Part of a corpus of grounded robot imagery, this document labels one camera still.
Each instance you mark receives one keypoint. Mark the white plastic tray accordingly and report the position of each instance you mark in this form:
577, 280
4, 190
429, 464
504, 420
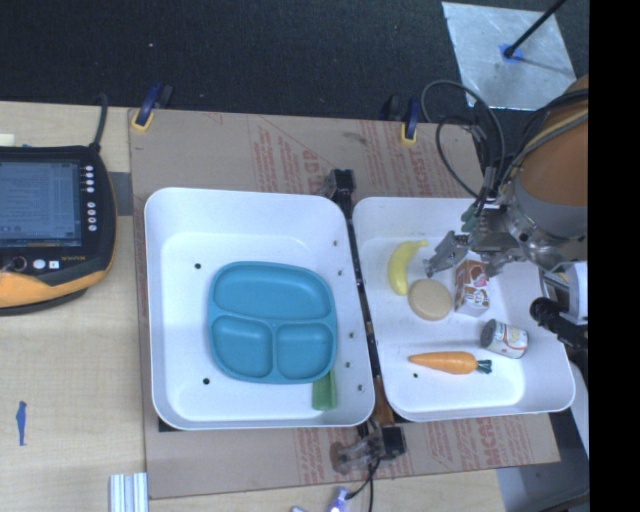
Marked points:
450, 390
185, 320

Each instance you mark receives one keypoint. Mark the blue divided plate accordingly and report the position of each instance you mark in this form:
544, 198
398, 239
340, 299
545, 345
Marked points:
272, 320

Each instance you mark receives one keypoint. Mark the small white and orange can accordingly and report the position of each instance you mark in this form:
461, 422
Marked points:
507, 340

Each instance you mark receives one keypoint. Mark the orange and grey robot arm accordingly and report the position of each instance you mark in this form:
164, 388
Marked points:
557, 165

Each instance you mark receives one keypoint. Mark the orange carrot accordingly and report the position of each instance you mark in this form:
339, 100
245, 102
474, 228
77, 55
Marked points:
445, 362

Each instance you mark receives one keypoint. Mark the beige round biscuit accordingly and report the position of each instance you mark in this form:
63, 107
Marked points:
430, 300

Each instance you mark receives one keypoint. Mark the brown cardboard board red print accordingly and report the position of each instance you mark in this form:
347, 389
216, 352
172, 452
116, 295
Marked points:
210, 150

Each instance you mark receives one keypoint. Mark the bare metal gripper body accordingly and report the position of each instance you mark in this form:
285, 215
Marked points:
500, 235

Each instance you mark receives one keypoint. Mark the black cylinder on white bracket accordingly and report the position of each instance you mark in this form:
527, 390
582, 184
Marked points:
562, 305

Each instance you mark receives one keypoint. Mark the yellow banana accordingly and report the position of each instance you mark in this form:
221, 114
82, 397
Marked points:
397, 267

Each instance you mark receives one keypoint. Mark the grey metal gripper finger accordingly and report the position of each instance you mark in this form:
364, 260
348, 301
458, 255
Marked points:
500, 262
445, 255

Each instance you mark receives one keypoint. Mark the white and orange juice carton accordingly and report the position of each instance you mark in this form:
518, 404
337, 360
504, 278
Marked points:
472, 292

